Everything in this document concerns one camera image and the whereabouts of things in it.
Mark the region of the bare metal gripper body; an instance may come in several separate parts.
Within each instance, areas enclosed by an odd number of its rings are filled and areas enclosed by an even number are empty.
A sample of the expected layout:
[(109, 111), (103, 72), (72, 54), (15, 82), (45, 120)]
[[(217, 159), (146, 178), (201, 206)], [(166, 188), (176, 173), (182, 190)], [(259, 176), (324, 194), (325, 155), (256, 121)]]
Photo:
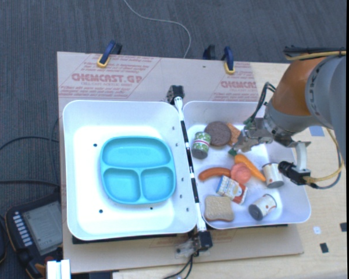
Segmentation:
[(244, 122), (241, 135), (245, 137), (245, 142), (252, 142), (255, 146), (271, 144), (273, 141), (285, 147), (294, 145), (291, 132), (277, 126), (271, 119), (265, 117), (248, 118)]

